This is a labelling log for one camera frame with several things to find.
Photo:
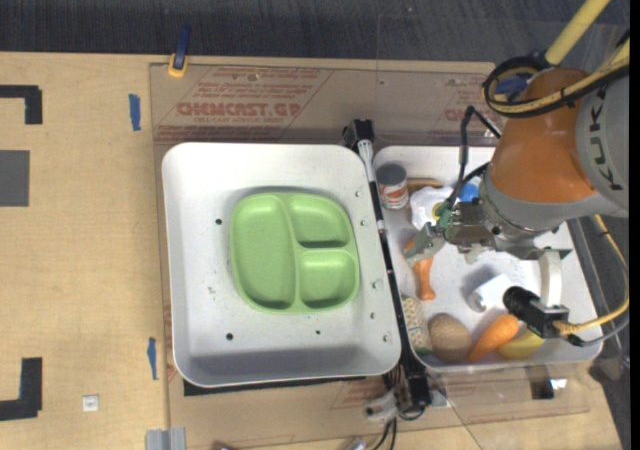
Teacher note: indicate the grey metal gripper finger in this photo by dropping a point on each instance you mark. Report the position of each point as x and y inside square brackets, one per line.
[475, 254]
[425, 237]

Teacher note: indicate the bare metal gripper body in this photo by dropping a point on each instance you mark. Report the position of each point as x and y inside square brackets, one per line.
[470, 225]

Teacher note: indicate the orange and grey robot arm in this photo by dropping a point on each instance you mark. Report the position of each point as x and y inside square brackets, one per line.
[540, 148]

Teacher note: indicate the white plastic tray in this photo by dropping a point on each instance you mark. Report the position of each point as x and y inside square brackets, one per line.
[200, 238]
[450, 273]

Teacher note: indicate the white fried egg toy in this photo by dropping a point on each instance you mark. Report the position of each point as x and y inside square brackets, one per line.
[424, 205]

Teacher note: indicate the blue round toy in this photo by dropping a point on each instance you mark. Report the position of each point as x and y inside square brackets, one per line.
[470, 190]

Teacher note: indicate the white cup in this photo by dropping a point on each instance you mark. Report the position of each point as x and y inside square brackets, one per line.
[492, 288]

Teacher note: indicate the orange chicken drumstick toy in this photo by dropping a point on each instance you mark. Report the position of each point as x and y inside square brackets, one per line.
[425, 278]

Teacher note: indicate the thin black and white rod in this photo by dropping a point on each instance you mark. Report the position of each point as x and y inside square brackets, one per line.
[387, 258]

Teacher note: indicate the brown stick toy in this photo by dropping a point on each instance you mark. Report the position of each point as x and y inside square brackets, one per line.
[422, 183]

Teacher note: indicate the small orange and white can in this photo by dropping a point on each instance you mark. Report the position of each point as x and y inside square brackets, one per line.
[393, 188]

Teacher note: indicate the orange carrot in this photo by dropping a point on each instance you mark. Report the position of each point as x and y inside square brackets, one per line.
[495, 335]

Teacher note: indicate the yellow corn cob toy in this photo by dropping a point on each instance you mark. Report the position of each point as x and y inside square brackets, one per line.
[416, 323]

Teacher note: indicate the brown potato toy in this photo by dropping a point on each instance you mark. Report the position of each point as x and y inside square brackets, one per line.
[449, 338]

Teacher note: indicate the yellow lemon toy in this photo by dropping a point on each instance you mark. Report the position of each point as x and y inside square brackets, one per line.
[520, 345]

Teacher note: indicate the green divided plate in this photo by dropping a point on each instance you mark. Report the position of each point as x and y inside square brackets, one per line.
[292, 253]

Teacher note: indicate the brown cardboard board, red print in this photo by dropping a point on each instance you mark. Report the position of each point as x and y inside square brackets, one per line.
[250, 103]

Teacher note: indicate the black cylinder on white bracket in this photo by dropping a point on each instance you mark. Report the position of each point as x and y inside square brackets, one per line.
[530, 305]

